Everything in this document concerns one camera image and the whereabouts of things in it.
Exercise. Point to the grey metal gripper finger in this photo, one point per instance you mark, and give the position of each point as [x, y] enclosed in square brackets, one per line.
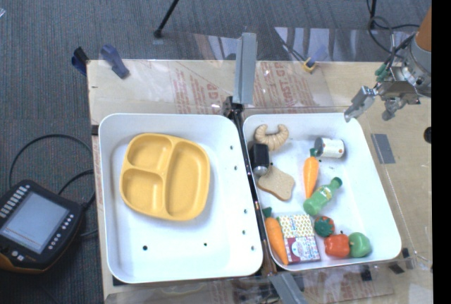
[360, 102]
[392, 108]

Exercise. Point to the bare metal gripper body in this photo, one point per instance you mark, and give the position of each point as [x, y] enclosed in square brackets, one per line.
[405, 85]

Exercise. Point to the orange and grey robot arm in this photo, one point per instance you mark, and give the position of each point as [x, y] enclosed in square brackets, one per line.
[421, 45]

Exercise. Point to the white can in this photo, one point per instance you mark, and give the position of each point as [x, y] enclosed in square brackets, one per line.
[333, 147]

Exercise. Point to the orange carrot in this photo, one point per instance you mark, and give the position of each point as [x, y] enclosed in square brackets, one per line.
[310, 172]
[276, 239]

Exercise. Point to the white plastic tray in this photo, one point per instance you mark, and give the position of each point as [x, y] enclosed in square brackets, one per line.
[363, 197]
[183, 249]

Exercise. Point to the beige croissant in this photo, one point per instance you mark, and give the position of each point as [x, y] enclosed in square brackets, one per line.
[271, 138]

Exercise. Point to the green bottle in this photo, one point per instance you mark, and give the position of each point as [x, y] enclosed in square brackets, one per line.
[319, 198]

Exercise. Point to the black can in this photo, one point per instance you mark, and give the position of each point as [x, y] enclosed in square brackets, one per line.
[259, 156]

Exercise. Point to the brown bread slice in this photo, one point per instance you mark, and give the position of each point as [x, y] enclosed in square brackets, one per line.
[276, 184]

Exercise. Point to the orange tomato with green top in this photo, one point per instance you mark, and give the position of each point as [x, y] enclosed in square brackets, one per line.
[324, 226]

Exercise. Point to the green apple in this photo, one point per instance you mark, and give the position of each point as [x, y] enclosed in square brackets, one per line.
[360, 245]

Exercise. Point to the colourful printed carton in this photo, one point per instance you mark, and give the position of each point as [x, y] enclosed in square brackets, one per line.
[301, 239]

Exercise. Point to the yellow divided plate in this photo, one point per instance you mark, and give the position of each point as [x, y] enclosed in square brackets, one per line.
[183, 175]

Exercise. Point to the brown cardboard board red print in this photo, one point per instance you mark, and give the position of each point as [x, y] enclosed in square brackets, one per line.
[148, 91]

